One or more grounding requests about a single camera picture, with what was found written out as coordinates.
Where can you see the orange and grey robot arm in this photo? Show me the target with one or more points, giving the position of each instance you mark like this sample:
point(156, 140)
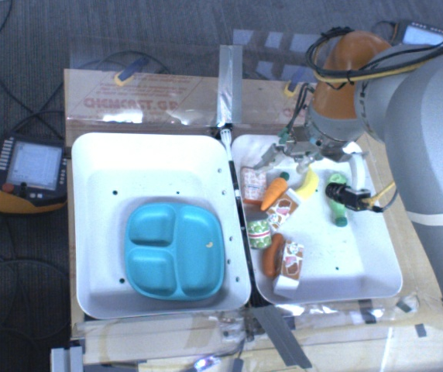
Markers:
point(411, 122)

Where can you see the green and white can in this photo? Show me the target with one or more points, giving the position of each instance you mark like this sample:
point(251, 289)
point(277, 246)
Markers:
point(259, 234)

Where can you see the orange and white packet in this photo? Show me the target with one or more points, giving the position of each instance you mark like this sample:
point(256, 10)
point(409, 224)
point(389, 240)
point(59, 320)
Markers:
point(252, 184)

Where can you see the brown and white carton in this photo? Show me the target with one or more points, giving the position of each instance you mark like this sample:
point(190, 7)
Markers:
point(290, 269)
point(283, 207)

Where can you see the orange carrot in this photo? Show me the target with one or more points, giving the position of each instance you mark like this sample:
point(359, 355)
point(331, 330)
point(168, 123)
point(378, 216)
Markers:
point(274, 191)

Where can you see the black cylinder on white bracket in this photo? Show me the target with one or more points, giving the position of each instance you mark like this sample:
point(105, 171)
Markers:
point(345, 196)

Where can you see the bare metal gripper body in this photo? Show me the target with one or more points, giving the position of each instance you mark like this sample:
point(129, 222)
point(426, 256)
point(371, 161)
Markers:
point(303, 145)

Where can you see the green bottle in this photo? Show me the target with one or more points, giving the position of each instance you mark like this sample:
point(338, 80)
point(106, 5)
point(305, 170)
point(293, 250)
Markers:
point(337, 211)

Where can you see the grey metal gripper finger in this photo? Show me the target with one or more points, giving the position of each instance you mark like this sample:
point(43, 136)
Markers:
point(303, 165)
point(268, 156)

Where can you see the yellow banana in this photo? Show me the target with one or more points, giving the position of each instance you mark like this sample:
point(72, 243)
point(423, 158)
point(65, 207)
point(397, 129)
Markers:
point(310, 187)

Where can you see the blue divided plate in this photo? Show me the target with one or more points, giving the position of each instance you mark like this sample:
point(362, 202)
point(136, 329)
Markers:
point(175, 254)

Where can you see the orange brown sausage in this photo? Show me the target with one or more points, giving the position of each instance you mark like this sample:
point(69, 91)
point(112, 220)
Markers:
point(271, 260)

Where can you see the white plastic tray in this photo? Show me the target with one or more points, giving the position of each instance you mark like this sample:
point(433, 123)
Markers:
point(345, 262)
point(101, 223)

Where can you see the brown cardboard board red print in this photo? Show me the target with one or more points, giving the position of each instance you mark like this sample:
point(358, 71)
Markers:
point(136, 99)

